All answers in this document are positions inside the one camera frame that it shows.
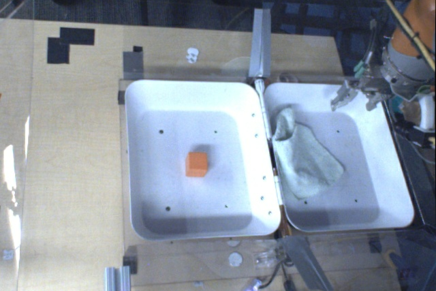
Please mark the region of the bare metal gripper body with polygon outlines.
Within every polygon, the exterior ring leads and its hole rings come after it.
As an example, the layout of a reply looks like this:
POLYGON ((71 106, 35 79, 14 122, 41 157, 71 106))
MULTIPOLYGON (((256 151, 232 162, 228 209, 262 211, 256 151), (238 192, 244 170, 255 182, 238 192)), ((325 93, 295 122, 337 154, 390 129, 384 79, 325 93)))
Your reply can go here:
POLYGON ((357 90, 361 91, 369 101, 384 101, 394 95, 390 84, 382 76, 361 73, 355 74, 355 78, 358 80, 357 90))

